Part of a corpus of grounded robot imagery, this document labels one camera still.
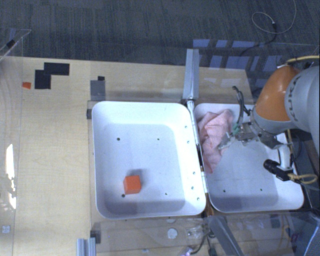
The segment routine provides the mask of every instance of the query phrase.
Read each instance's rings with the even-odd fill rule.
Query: wooden surface
[[[70,74],[53,75],[51,90],[35,90],[35,70],[43,70],[44,62],[70,63]],[[23,67],[23,81],[31,82],[32,89],[23,89],[13,254],[74,256],[77,239],[87,239],[91,229],[86,119],[90,80],[105,76],[108,98],[179,99],[185,69],[181,66],[39,58],[24,58]],[[251,98],[245,75],[240,70],[202,68],[200,95],[209,102],[235,103],[231,86],[238,85],[244,97]],[[181,249],[157,248],[146,255],[176,255]],[[101,255],[134,256],[144,255],[144,252]]]

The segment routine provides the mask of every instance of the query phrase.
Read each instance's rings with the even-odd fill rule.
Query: black connector
[[[292,168],[288,170],[282,170],[278,168],[280,164],[276,161],[267,159],[263,163],[263,167],[270,173],[274,174],[279,180],[282,180],[283,182],[289,181],[290,178],[288,174],[292,174],[294,170]]]

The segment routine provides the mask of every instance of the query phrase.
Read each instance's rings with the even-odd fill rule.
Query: pink cloth
[[[230,132],[233,115],[229,110],[220,114],[208,112],[198,123],[199,138],[203,149],[204,169],[213,173],[226,148],[219,150],[218,145],[226,132]]]

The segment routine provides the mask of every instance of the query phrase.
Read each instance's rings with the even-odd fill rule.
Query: gray carpet
[[[319,0],[296,0],[292,29],[276,42],[319,44]],[[31,29],[27,57],[184,65],[194,40],[265,42],[251,15],[268,13],[278,31],[293,0],[0,0],[0,27]],[[256,22],[272,31],[270,20]]]

